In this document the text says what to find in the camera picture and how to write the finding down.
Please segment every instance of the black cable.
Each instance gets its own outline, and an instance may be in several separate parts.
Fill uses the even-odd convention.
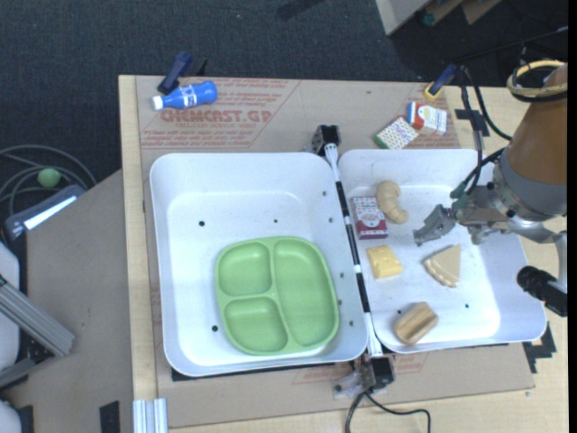
[[[493,132],[495,132],[498,136],[500,136],[501,138],[503,138],[507,141],[511,141],[512,137],[509,136],[508,134],[501,132],[500,129],[490,119],[489,112],[487,111],[487,107],[485,107],[485,101],[483,100],[483,95],[481,93],[481,89],[473,81],[471,72],[467,68],[464,68],[463,73],[465,76],[467,76],[467,79],[469,79],[469,82],[471,83],[472,89],[475,92],[475,96],[477,97],[477,101],[479,102],[479,107],[481,108],[481,112],[483,114],[483,118],[485,119],[485,122],[487,122],[490,129]]]
[[[485,51],[481,51],[481,52],[477,52],[477,53],[473,53],[470,55],[466,55],[466,56],[461,56],[461,58],[457,58],[456,60],[454,60],[454,63],[460,63],[463,61],[468,61],[468,60],[473,60],[475,58],[480,58],[481,56],[485,56],[487,54],[491,54],[493,52],[498,52],[498,51],[504,51],[507,48],[516,48],[517,46],[523,46],[525,43],[530,42],[530,41],[537,41],[537,40],[541,40],[544,39],[546,37],[551,37],[552,35],[556,35],[557,33],[563,33],[563,32],[568,32],[569,31],[569,26],[565,25],[563,27],[559,27],[554,31],[551,32],[547,32],[547,33],[542,33],[540,35],[536,35],[535,37],[529,37],[527,39],[524,40],[520,40],[520,41],[513,41],[512,43],[508,43],[506,45],[502,45],[500,47],[495,47],[495,48],[490,48],[488,50]]]
[[[501,148],[497,151],[495,151],[493,154],[488,155],[487,157],[485,157],[482,161],[481,161],[481,167],[484,167],[485,165],[487,165],[489,162],[494,162],[495,160],[497,160],[500,155],[503,153],[503,151],[505,151],[505,148]],[[471,170],[471,172],[469,173],[469,175],[467,175],[467,178],[465,178],[463,180],[464,184],[467,184],[471,178],[475,175],[476,172],[476,168]]]
[[[481,162],[482,162],[482,158],[483,158],[483,154],[482,154],[482,148],[481,148],[481,133],[480,131],[477,129],[477,126],[475,125],[475,119],[473,117],[472,114],[472,108],[471,108],[471,104],[469,103],[469,93],[467,92],[467,85],[464,81],[464,77],[467,78],[471,78],[467,73],[466,73],[467,68],[465,68],[464,66],[461,66],[461,68],[459,69],[459,73],[460,73],[460,87],[461,87],[461,100],[463,102],[463,105],[465,107],[465,113],[467,114],[467,117],[469,119],[469,122],[471,123],[471,127],[472,127],[472,132],[475,138],[475,148],[477,149],[477,166],[474,169],[474,177],[473,177],[473,181],[471,186],[467,189],[466,193],[467,195],[471,195],[472,192],[475,190],[475,188],[477,187],[477,183],[479,182],[479,178],[481,177]]]
[[[369,398],[369,401],[371,401],[375,406],[377,406],[381,410],[384,410],[385,412],[388,412],[389,414],[393,414],[393,415],[425,414],[426,415],[426,431],[427,431],[427,433],[431,433],[431,414],[429,413],[428,410],[426,410],[426,409],[415,409],[415,410],[406,410],[406,411],[391,410],[389,408],[386,408],[382,404],[378,403],[376,400],[374,400],[368,392],[365,392],[364,395],[367,398]]]
[[[40,170],[42,170],[42,167],[32,167],[31,169],[24,169],[20,170],[18,173],[15,173],[11,178],[8,179],[8,181],[2,187],[0,187],[0,197],[2,197],[4,191],[6,191],[14,181],[17,181],[18,179],[24,177],[31,171],[40,171]]]
[[[349,412],[346,415],[346,421],[344,422],[344,433],[351,433],[351,420],[353,420],[353,414],[356,411],[359,404],[361,403],[364,394],[365,394],[364,392],[358,394],[357,397],[354,399],[353,404],[351,404]]]
[[[50,146],[44,146],[42,144],[22,144],[22,145],[11,146],[11,147],[4,148],[4,149],[0,150],[0,156],[4,156],[7,159],[12,159],[15,161],[24,162],[24,163],[27,163],[28,165],[32,165],[32,166],[40,166],[38,163],[36,163],[34,161],[28,161],[22,157],[14,156],[10,153],[10,152],[14,152],[14,151],[45,151],[45,152],[51,152],[53,154],[57,154],[61,157],[64,157],[65,159],[68,159],[69,161],[74,162],[88,176],[88,178],[90,179],[91,185],[92,186],[96,185],[96,178],[94,177],[92,172],[87,168],[87,166],[84,165],[81,161],[79,161],[73,155],[68,154],[67,152],[61,151],[60,149],[56,149],[56,148],[53,148]]]
[[[384,410],[385,412],[388,412],[389,414],[400,415],[400,416],[413,415],[413,414],[425,414],[426,415],[426,431],[427,431],[427,433],[431,433],[431,414],[429,413],[428,410],[426,410],[426,409],[415,409],[415,410],[406,410],[406,411],[391,410],[391,409],[383,406],[379,402],[377,402],[371,396],[371,394],[369,392],[362,392],[361,394],[357,395],[357,397],[353,401],[353,404],[351,404],[351,407],[349,408],[349,411],[348,411],[347,416],[346,416],[346,421],[344,423],[344,432],[345,433],[351,433],[351,421],[353,420],[353,414],[356,411],[357,407],[359,407],[359,404],[361,403],[362,398],[364,396],[366,396],[369,399],[369,401],[371,401],[379,409]]]
[[[64,180],[66,180],[66,182],[68,184],[70,184],[72,181],[70,180],[70,178],[68,177],[68,175],[66,175],[66,173],[68,173],[66,170],[64,170],[64,173],[62,174],[62,178],[64,178]],[[10,202],[9,202],[9,214],[13,215],[14,214],[14,200],[16,199],[16,195],[18,194],[18,192],[21,191],[21,186],[28,180],[36,177],[36,175],[38,174],[38,172],[36,170],[32,170],[30,172],[28,172],[28,174],[24,175],[23,177],[21,177],[18,182],[14,185],[13,189],[12,189],[12,193],[10,194]]]
[[[16,192],[16,197],[20,196],[21,194],[27,194],[29,192],[58,192],[59,189],[57,188],[22,188],[20,189],[18,192]],[[10,197],[12,196],[12,194],[6,194],[5,196],[0,198],[0,204],[2,202],[6,202],[6,200],[8,200]]]

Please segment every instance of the spray bottle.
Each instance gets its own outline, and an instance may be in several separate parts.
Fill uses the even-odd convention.
[[[207,80],[198,85],[176,88],[165,97],[152,97],[152,107],[155,111],[160,111],[165,107],[189,109],[203,104],[213,104],[217,98],[216,85]]]

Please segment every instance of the green plate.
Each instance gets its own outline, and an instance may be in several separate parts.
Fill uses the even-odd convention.
[[[325,257],[306,239],[275,236],[229,245],[216,258],[215,284],[224,330],[245,353],[311,350],[339,327]]]

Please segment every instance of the black connector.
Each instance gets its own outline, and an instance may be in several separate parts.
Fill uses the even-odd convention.
[[[325,145],[332,143],[338,146],[341,143],[341,135],[339,134],[339,127],[337,125],[319,125],[316,128],[315,136],[313,136],[313,153],[325,156]]]
[[[375,374],[373,390],[382,390],[395,382],[393,364],[388,357],[371,359],[372,371]]]
[[[156,88],[162,94],[167,95],[172,90],[179,86],[179,77],[183,76],[185,72],[190,68],[192,64],[192,55],[186,51],[181,51],[176,59],[174,59],[174,64],[170,69],[169,74],[162,80],[162,82]]]
[[[517,275],[517,283],[532,297],[540,299],[562,318],[567,317],[567,294],[557,289],[551,282],[556,279],[533,266],[522,268]]]

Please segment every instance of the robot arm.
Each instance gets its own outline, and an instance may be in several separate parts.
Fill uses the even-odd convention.
[[[551,67],[549,61],[539,63],[535,69],[544,63]],[[530,67],[517,75],[528,71]],[[539,244],[555,244],[560,263],[557,280],[527,266],[519,272],[517,281],[548,308],[566,316],[567,233],[554,233],[543,222],[567,214],[568,65],[558,63],[542,88],[523,88],[515,76],[509,79],[509,90],[531,104],[508,146],[481,162],[494,164],[492,180],[470,191],[461,188],[452,193],[456,200],[451,207],[436,206],[413,235],[421,245],[462,225],[469,230],[474,244],[485,242],[497,232],[515,233]]]

